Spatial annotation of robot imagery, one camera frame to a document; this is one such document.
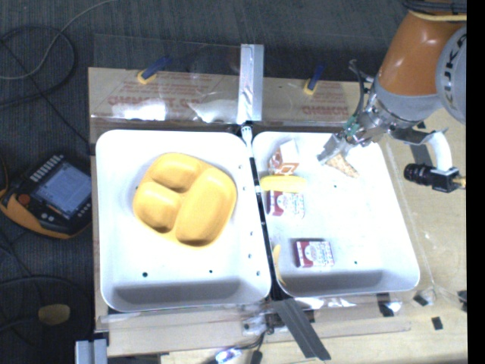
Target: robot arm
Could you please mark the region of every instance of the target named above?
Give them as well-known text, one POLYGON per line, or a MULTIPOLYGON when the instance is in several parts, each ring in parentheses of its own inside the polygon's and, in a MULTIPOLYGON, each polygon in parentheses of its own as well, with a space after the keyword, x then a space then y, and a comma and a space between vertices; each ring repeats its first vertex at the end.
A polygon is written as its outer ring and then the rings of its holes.
MULTIPOLYGON (((413 127, 439 108, 465 124, 466 8, 424 0, 404 0, 404 5, 409 12, 377 75, 367 77, 351 61, 361 98, 342 131, 330 138, 318 156, 322 165, 335 155, 345 157, 353 146, 377 142, 384 134, 412 146, 432 143, 437 158, 442 158, 447 147, 443 133, 413 127), (372 82, 370 89, 365 89, 364 80, 372 82)), ((405 178, 447 193, 465 186, 451 159, 440 159, 436 167, 409 165, 405 178)))

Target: black floor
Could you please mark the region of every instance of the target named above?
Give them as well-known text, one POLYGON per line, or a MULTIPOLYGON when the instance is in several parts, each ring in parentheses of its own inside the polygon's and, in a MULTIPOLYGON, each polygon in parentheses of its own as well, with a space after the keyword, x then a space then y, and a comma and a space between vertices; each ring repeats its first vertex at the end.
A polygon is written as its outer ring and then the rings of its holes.
MULTIPOLYGON (((0 153, 11 177, 51 153, 89 161, 87 68, 95 64, 95 34, 262 44, 265 54, 279 61, 274 76, 310 77, 315 63, 325 61, 324 79, 355 80, 349 61, 357 59, 363 71, 374 74, 405 15, 401 0, 122 0, 97 5, 106 1, 0 0, 0 153), (62 36, 35 74, 5 79, 38 66, 59 30, 62 36)), ((109 58, 123 67, 119 55, 109 58)), ((70 240, 47 238, 0 215, 1 363, 74 361, 74 341, 88 337, 92 328, 91 235, 88 228, 70 240), (41 326, 35 319, 21 322, 35 318, 41 304, 49 303, 68 304, 69 321, 57 327, 41 326)))

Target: device screen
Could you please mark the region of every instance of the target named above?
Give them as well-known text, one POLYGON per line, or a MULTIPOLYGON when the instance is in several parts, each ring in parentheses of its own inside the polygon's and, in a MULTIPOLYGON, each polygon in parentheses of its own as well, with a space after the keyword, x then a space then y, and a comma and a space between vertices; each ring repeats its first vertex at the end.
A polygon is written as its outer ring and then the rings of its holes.
POLYGON ((62 163, 54 175, 31 194, 34 198, 52 205, 67 218, 70 218, 90 195, 91 177, 67 162, 62 163))

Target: blue clamp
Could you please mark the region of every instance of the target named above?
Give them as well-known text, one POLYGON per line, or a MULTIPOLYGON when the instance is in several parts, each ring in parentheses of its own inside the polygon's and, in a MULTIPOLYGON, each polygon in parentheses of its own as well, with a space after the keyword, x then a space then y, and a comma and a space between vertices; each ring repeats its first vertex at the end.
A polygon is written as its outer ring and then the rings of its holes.
POLYGON ((150 66, 148 66, 144 71, 140 71, 138 73, 138 76, 137 76, 138 81, 143 85, 146 85, 150 81, 153 81, 157 75, 157 72, 162 70, 171 62, 172 62, 171 58, 161 57, 160 59, 152 63, 150 66))
POLYGON ((313 77, 309 80, 306 80, 305 87, 303 88, 303 92, 306 94, 312 95, 314 91, 317 89, 317 83, 320 80, 322 73, 324 72, 326 64, 320 63, 315 68, 313 73, 313 77))

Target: beige table surface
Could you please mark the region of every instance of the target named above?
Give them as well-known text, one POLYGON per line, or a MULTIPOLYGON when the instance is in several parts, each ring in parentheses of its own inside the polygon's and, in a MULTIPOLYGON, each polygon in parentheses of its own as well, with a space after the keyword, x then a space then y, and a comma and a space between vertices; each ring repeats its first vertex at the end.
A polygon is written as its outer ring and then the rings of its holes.
MULTIPOLYGON (((358 101, 356 83, 341 83, 349 110, 358 101)), ((96 92, 89 88, 90 102, 95 103, 96 92)), ((92 119, 92 143, 103 130, 113 128, 109 123, 92 119)), ((440 110, 426 120, 427 130, 446 132, 454 166, 466 174, 465 126, 440 110)), ((468 360, 467 313, 460 307, 456 292, 466 290, 466 191, 446 194, 430 187, 412 184, 402 177, 402 171, 413 162, 411 151, 403 143, 385 136, 379 143, 405 216, 411 240, 418 254, 423 287, 431 287, 436 294, 433 303, 421 306, 415 301, 405 302, 402 315, 360 319, 358 316, 339 322, 326 315, 317 319, 315 330, 322 337, 334 363, 457 363, 468 360), (435 330, 432 318, 440 317, 443 328, 435 330)), ((95 315, 106 319, 108 307, 99 288, 99 233, 95 200, 95 157, 93 175, 93 244, 95 256, 95 315)), ((160 355, 162 363, 203 363, 213 359, 219 350, 237 343, 247 343, 253 337, 243 336, 241 321, 231 311, 162 314, 154 317, 132 318, 128 322, 113 322, 109 326, 108 356, 138 356, 148 353, 160 355)), ((288 332, 265 338, 261 348, 263 362, 284 364, 320 362, 306 359, 288 332)), ((250 352, 235 360, 249 363, 250 352)))

